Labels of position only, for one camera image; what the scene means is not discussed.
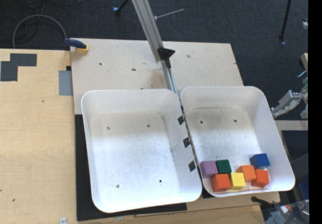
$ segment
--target black stand leg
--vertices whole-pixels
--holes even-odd
[[[287,2],[287,7],[286,7],[286,13],[285,13],[285,17],[284,17],[284,23],[283,23],[283,27],[282,27],[282,32],[281,32],[281,34],[279,36],[279,39],[281,40],[281,42],[282,42],[283,45],[285,45],[284,32],[285,32],[285,28],[286,28],[288,13],[290,11],[291,1],[292,0],[288,0],[288,2]]]
[[[115,14],[118,16],[121,13],[121,10],[125,7],[125,5],[129,2],[129,0],[125,0],[119,8],[114,8]]]

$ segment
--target yellow cube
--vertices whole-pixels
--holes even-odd
[[[243,173],[231,172],[229,178],[231,182],[230,190],[240,190],[246,186]]]

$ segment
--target toy block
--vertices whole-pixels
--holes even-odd
[[[211,178],[215,174],[218,174],[215,161],[203,161],[202,163],[200,163],[200,169],[203,178]]]
[[[224,192],[231,187],[229,174],[216,174],[210,179],[210,182],[214,192]]]
[[[219,161],[216,161],[216,164],[217,164],[217,169],[219,174],[231,173],[229,160],[219,160]]]
[[[243,173],[231,172],[229,178],[231,183],[230,190],[241,190],[246,186]]]
[[[265,169],[270,166],[270,162],[266,154],[255,154],[250,158],[251,164],[255,169]]]
[[[241,165],[236,172],[243,173],[245,182],[251,182],[256,179],[255,168],[253,165]]]
[[[264,188],[270,183],[267,170],[256,169],[255,173],[256,173],[256,179],[254,179],[251,182],[252,186]]]

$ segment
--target green cube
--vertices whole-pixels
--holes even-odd
[[[216,164],[217,164],[218,173],[220,174],[231,173],[229,160],[216,161]]]

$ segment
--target blue block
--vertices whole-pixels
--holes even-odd
[[[250,158],[251,164],[255,169],[265,169],[270,166],[267,154],[255,154]]]

